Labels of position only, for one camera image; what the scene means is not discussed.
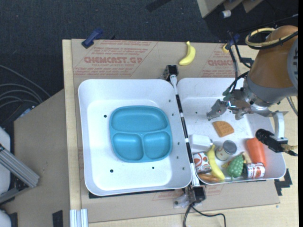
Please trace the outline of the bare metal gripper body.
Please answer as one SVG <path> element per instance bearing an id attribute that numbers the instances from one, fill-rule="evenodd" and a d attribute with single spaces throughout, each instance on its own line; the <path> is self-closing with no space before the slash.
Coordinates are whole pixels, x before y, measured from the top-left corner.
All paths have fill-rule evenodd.
<path id="1" fill-rule="evenodd" d="M 235 114 L 236 109 L 251 108 L 253 114 L 271 114 L 270 103 L 261 100 L 249 88 L 234 90 L 228 101 L 228 108 Z"/>

